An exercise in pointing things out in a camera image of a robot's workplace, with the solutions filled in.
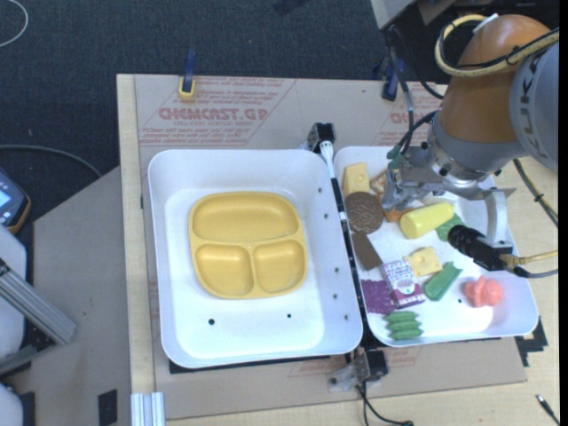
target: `pink toy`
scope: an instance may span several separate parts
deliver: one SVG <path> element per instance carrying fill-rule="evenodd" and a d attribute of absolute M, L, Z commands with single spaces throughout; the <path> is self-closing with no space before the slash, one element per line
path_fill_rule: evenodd
<path fill-rule="evenodd" d="M 499 282 L 482 274 L 478 280 L 466 283 L 465 295 L 476 308 L 495 306 L 503 298 L 503 289 Z"/>

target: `blue clamp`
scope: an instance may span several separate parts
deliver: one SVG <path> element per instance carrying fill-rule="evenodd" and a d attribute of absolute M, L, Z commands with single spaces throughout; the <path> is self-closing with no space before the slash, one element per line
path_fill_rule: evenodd
<path fill-rule="evenodd" d="M 181 99 L 191 99 L 195 94 L 195 80 L 193 79 L 193 69 L 195 68 L 195 59 L 197 52 L 190 49 L 187 53 L 187 61 L 185 62 L 185 74 L 179 79 L 179 88 L 177 94 Z"/>

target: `gray surface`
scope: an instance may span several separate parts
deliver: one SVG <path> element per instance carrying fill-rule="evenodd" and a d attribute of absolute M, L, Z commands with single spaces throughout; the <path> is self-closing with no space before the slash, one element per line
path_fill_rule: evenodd
<path fill-rule="evenodd" d="M 120 171 L 34 223 L 35 288 L 77 324 L 73 342 L 40 353 L 10 384 L 35 393 L 37 426 L 99 426 L 99 395 L 130 416 L 130 363 Z"/>

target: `brown round toy cookie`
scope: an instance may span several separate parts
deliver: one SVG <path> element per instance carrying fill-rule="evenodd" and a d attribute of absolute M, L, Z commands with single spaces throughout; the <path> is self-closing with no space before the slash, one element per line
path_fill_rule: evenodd
<path fill-rule="evenodd" d="M 356 232 L 373 233 L 384 220 L 383 208 L 371 193 L 351 193 L 345 199 L 349 226 Z"/>

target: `dark background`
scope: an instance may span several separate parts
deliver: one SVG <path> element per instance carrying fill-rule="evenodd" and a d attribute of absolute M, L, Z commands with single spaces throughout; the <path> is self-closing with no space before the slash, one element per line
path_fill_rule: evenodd
<path fill-rule="evenodd" d="M 0 47 L 0 146 L 64 150 L 103 174 L 120 161 L 117 74 L 180 75 L 193 48 L 197 75 L 359 80 L 387 54 L 369 0 L 17 1 L 29 25 Z M 472 11 L 522 13 L 555 28 L 559 2 L 496 0 Z M 416 58 L 407 80 L 447 83 L 433 47 L 460 14 L 449 8 L 425 26 L 411 5 L 394 21 Z M 23 22 L 0 0 L 0 43 Z M 0 148 L 0 168 L 28 192 L 32 222 L 97 178 L 79 162 L 32 150 Z"/>

